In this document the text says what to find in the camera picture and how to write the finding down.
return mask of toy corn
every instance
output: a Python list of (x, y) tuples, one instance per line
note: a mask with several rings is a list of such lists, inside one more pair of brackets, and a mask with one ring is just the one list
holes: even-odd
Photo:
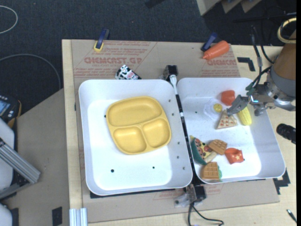
[(252, 117), (248, 110), (248, 107), (238, 112), (238, 117), (243, 125), (249, 126), (252, 124)]

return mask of white cable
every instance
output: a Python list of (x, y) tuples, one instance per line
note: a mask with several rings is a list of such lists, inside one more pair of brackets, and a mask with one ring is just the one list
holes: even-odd
[(0, 32), (0, 34), (3, 34), (5, 32), (8, 32), (8, 31), (12, 30), (16, 26), (16, 24), (18, 22), (18, 14), (13, 9), (11, 9), (9, 7), (6, 7), (6, 6), (0, 5), (0, 8), (6, 8), (6, 9), (12, 11), (15, 14), (15, 16), (16, 16), (16, 21), (15, 21), (14, 25), (12, 25), (9, 29)]

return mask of toy food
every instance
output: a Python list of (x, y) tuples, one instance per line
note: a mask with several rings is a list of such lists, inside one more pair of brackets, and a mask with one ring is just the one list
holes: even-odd
[(249, 126), (252, 124), (252, 117), (251, 117), (248, 107), (246, 107), (243, 110), (241, 110), (240, 112), (238, 112), (238, 117), (240, 119), (240, 122), (243, 125)]
[(216, 156), (217, 156), (217, 153), (214, 152), (214, 151), (212, 151), (212, 152), (210, 153), (210, 155), (208, 155), (208, 156), (204, 159), (204, 161), (205, 161), (206, 163), (209, 163), (209, 162), (211, 162)]
[(207, 156), (210, 155), (210, 153), (212, 152), (212, 150), (210, 149), (210, 147), (206, 143), (200, 141), (197, 138), (195, 138), (195, 142), (196, 142), (196, 146), (198, 148), (198, 152), (199, 152), (200, 156), (203, 159), (205, 159)]
[(212, 120), (217, 121), (221, 117), (222, 105), (216, 98), (211, 98), (204, 104), (204, 114), (209, 116)]
[(227, 111), (223, 110), (219, 123), (216, 129), (228, 128), (237, 126), (237, 120), (233, 115), (228, 116)]
[(228, 161), (230, 162), (230, 164), (244, 161), (243, 152), (236, 148), (232, 148), (232, 147), (228, 148), (225, 151), (225, 155), (226, 155)]
[(213, 45), (210, 49), (206, 50), (204, 52), (203, 59), (212, 59), (218, 56), (221, 56), (225, 53), (227, 53), (230, 49), (229, 44), (225, 41), (222, 40), (215, 45)]
[(216, 139), (210, 142), (208, 146), (219, 155), (224, 155), (227, 145), (226, 142)]
[(216, 112), (222, 112), (222, 105), (219, 104), (219, 103), (216, 103), (213, 105), (213, 109), (216, 111)]
[(217, 165), (217, 162), (212, 161), (204, 166), (201, 170), (202, 179), (220, 179), (220, 172)]
[(190, 145), (191, 145), (193, 159), (202, 165), (206, 165), (207, 162), (205, 162), (203, 159), (203, 153), (202, 153), (203, 149), (201, 149), (199, 146), (201, 143), (202, 142), (199, 139), (190, 136)]
[(235, 92), (233, 90), (226, 90), (222, 92), (221, 101), (228, 106), (231, 106), (235, 100)]
[(117, 80), (140, 80), (141, 77), (132, 71), (127, 65), (121, 66), (115, 74)]

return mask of yellow clamp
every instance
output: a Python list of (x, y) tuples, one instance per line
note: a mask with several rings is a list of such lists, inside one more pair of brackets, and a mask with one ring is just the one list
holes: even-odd
[(103, 41), (106, 40), (109, 36), (110, 30), (103, 28), (98, 41), (96, 41), (93, 49), (96, 53), (99, 53), (103, 49)]

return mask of white tray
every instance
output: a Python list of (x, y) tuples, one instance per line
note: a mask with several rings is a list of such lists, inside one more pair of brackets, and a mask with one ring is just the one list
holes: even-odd
[[(162, 105), (172, 132), (168, 145), (128, 155), (114, 144), (105, 113), (112, 103), (150, 96)], [(181, 118), (170, 83), (163, 80), (88, 80), (79, 88), (86, 183), (97, 195), (183, 188), (192, 168)]]
[(184, 78), (178, 82), (178, 93), (182, 102), (188, 135), (208, 143), (220, 139), (228, 143), (227, 148), (242, 150), (245, 161), (230, 164), (225, 155), (218, 155), (216, 161), (222, 171), (221, 180), (201, 178), (202, 165), (194, 162), (198, 177), (209, 184), (277, 178), (284, 174), (285, 163), (266, 111), (255, 116), (253, 107), (248, 106), (253, 123), (244, 126), (237, 115), (238, 126), (216, 129), (217, 121), (204, 113), (204, 105), (210, 99), (220, 100), (221, 92), (234, 90), (235, 95), (246, 95), (247, 78)]

